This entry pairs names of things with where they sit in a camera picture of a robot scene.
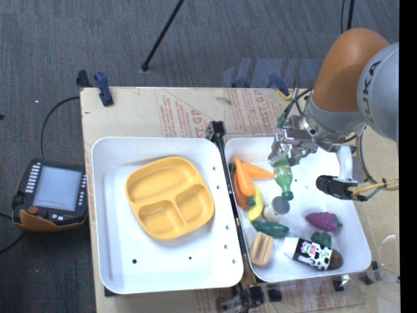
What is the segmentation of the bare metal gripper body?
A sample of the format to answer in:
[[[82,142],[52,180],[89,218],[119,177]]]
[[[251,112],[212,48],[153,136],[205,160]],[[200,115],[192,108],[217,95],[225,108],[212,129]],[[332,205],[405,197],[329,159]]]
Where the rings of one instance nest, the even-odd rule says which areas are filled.
[[[300,115],[290,115],[284,123],[283,141],[293,147],[304,149],[330,149],[326,130],[323,130],[314,120],[308,125],[307,119]]]

